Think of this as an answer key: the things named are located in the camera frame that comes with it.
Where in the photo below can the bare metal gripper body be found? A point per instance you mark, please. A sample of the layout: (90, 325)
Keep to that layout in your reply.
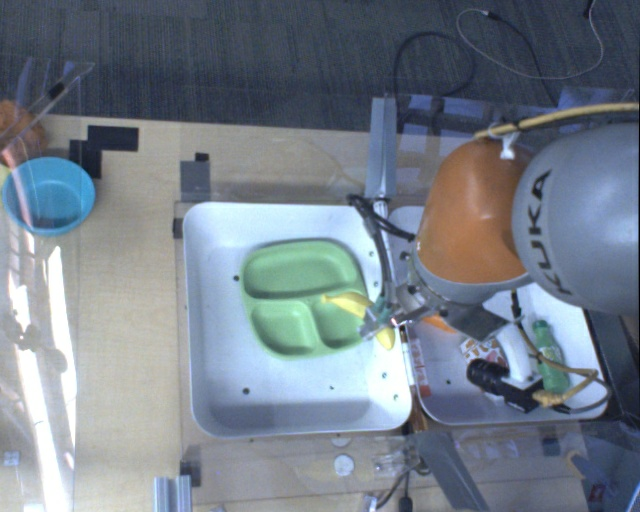
(417, 300)

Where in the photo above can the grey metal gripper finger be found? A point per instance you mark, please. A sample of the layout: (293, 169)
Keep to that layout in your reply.
(369, 330)

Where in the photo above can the yellow banana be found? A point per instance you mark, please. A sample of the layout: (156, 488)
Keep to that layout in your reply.
(350, 301)

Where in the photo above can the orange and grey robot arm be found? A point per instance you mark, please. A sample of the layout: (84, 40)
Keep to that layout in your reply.
(575, 225)

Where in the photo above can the orange carrot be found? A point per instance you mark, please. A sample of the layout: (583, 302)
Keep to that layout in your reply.
(440, 324)

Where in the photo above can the white and red packet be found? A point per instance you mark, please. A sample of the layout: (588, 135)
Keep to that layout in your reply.
(423, 372)

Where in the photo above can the white and brown carton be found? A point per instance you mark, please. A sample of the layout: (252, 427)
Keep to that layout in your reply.
(480, 350)

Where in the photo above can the green divided plate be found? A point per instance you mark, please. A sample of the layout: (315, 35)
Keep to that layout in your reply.
(290, 300)

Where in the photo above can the white plastic tray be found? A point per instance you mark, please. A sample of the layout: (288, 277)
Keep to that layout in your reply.
(460, 400)
(220, 360)

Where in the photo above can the green plastic bottle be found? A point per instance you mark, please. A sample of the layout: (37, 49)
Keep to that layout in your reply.
(552, 370)

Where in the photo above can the blue bowl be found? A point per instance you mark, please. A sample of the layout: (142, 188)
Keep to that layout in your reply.
(50, 200)

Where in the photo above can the brown round bread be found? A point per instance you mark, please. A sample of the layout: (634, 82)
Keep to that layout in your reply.
(22, 130)

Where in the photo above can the black cylinder on white bracket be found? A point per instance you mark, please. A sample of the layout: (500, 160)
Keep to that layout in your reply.
(492, 377)

